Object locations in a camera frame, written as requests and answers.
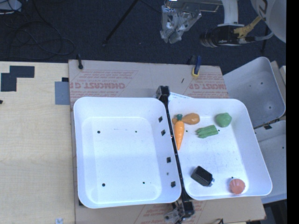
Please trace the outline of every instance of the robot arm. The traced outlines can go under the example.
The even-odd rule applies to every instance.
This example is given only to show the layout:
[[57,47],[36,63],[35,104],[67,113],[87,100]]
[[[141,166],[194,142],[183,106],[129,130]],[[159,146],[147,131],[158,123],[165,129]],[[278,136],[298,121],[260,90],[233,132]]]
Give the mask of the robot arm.
[[[216,12],[219,6],[223,6],[224,23],[201,34],[199,40],[202,45],[237,46],[269,39],[273,34],[286,42],[286,0],[251,0],[259,16],[247,26],[238,24],[237,2],[238,0],[168,0],[162,6],[161,38],[166,43],[180,41],[183,33],[202,17],[201,11]],[[264,37],[247,36],[260,20],[266,22],[272,33]]]

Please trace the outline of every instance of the black tape mark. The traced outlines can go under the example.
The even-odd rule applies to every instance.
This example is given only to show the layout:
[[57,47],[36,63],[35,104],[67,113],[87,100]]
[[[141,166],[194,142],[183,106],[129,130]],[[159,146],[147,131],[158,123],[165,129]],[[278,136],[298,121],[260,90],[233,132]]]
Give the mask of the black tape mark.
[[9,73],[1,73],[1,91],[17,91],[17,78],[34,78],[34,66],[10,66]]

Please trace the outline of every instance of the pink round object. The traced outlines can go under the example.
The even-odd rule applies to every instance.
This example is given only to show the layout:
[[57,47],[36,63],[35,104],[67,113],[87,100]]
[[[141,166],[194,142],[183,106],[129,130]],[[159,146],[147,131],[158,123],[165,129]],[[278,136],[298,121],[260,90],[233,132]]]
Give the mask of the pink round object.
[[245,183],[241,179],[235,178],[230,181],[229,187],[233,193],[240,194],[245,189]]

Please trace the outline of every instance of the blue clamp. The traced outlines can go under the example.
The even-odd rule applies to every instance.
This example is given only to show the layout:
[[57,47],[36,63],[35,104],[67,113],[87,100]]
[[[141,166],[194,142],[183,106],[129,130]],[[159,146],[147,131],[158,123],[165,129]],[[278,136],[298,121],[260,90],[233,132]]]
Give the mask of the blue clamp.
[[201,65],[201,56],[197,56],[196,65],[192,69],[192,76],[194,76],[194,77],[199,76],[200,65]]

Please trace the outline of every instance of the tray containing toy food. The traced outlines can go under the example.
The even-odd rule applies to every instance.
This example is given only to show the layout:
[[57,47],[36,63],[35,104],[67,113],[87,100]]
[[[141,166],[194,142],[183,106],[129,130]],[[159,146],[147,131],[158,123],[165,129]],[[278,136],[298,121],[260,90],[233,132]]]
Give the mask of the tray containing toy food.
[[[272,183],[246,106],[237,99],[176,98],[169,102],[186,192],[196,200],[264,196]],[[204,170],[202,177],[197,174]]]
[[171,203],[183,192],[196,200],[271,192],[247,109],[236,99],[174,98],[165,106],[157,98],[83,97],[74,123],[86,207]]

